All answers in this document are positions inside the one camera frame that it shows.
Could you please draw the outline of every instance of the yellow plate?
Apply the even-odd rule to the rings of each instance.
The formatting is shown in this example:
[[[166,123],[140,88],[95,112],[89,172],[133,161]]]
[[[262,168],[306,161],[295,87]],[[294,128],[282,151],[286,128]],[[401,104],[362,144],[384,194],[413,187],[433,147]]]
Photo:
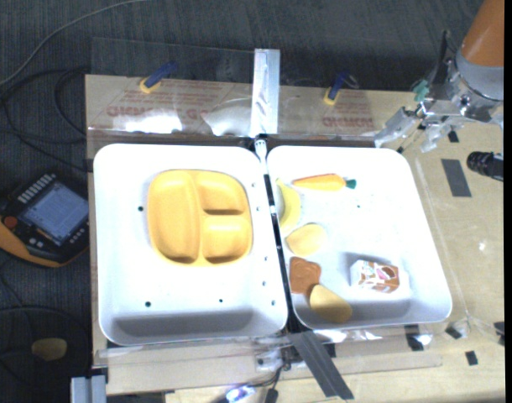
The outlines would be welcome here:
[[[231,263],[252,247],[243,186],[225,173],[167,170],[148,191],[148,228],[155,251],[178,264]]]

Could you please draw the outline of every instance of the toy banana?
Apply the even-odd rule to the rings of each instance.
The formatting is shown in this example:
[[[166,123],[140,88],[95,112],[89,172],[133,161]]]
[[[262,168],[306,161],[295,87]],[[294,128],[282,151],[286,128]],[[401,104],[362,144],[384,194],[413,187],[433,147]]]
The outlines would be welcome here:
[[[279,218],[280,231],[283,235],[289,234],[299,222],[300,219],[300,195],[299,193],[287,186],[280,179],[276,180],[276,185],[280,188],[284,208]]]
[[[301,188],[311,188],[320,191],[338,191],[343,186],[354,189],[357,182],[354,179],[346,180],[336,173],[325,175],[307,176],[306,178],[295,179],[292,184]]]

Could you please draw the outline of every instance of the yellow banana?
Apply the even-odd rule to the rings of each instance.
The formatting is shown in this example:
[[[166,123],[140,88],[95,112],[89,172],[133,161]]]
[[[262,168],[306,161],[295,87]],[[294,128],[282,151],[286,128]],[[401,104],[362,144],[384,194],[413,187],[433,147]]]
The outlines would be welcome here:
[[[279,217],[280,232],[283,236],[287,236],[297,226],[300,219],[300,195],[280,179],[276,180],[276,185],[280,188],[284,201],[282,214]]]

